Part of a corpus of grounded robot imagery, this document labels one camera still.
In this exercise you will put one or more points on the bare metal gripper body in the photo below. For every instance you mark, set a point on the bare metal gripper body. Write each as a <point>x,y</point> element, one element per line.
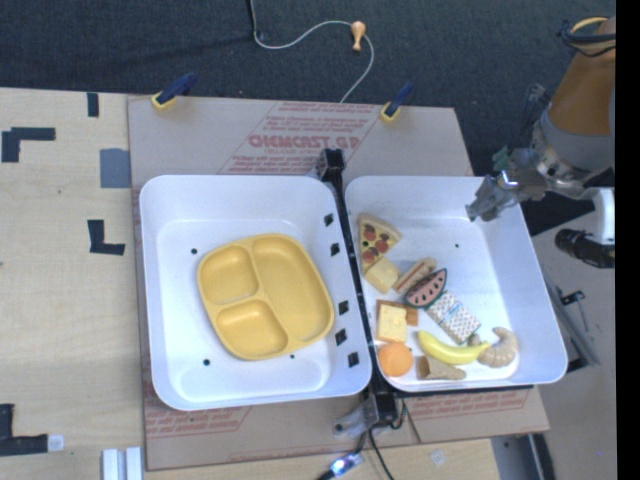
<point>530,175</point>

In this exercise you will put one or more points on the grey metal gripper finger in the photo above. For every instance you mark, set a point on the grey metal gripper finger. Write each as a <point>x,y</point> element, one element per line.
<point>502,200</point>
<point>482,195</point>

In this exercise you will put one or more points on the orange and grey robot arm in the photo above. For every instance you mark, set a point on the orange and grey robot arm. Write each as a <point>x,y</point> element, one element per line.
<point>585,88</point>

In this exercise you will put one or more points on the white plastic tray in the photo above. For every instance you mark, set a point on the white plastic tray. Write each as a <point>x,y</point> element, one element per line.
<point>175,248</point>
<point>490,268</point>

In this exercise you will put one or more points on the toy sandwich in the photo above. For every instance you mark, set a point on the toy sandwich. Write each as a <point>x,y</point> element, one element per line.
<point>412,274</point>

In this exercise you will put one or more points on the toy watermelon slice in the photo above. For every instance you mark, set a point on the toy watermelon slice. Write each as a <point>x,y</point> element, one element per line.
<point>426,289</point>

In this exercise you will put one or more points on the toy pizza slice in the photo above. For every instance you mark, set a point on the toy pizza slice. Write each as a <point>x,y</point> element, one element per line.
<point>372,240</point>

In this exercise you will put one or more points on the white patterned packet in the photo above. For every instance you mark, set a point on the white patterned packet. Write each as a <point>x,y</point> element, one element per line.
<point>455,318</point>

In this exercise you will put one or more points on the pale yellow cheese wedge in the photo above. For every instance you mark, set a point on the pale yellow cheese wedge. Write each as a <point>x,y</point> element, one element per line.
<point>382,275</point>

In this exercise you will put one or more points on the thin black rod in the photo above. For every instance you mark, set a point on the thin black rod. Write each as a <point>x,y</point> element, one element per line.
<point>351,253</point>

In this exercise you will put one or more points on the tan toy croissant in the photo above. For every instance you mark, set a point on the tan toy croissant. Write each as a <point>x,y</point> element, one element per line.
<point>502,350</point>

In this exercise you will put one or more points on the yellow cheese on brown cracker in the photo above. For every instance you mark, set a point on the yellow cheese on brown cracker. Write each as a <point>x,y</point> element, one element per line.
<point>391,322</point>

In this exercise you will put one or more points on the yellow banana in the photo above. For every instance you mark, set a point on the yellow banana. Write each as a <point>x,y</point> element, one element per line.
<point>447,352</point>

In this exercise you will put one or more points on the tan toy ice cream cone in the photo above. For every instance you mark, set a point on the tan toy ice cream cone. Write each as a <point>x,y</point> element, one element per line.
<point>440,369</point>

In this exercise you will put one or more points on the orange toy orange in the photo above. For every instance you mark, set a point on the orange toy orange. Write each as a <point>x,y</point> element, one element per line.
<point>395,359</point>

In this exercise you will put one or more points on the tan toy chicken drumstick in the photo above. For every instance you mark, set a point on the tan toy chicken drumstick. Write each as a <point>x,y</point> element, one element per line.
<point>357,32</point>

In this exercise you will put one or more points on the yellow divided plate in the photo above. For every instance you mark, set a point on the yellow divided plate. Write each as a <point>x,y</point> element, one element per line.
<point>280,278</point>

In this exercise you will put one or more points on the brown cardboard board red print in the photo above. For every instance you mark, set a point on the brown cardboard board red print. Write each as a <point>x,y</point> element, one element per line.
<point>210,133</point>

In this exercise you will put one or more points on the black cylinder on white bracket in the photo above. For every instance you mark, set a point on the black cylinder on white bracket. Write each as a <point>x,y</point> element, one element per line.
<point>582,248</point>

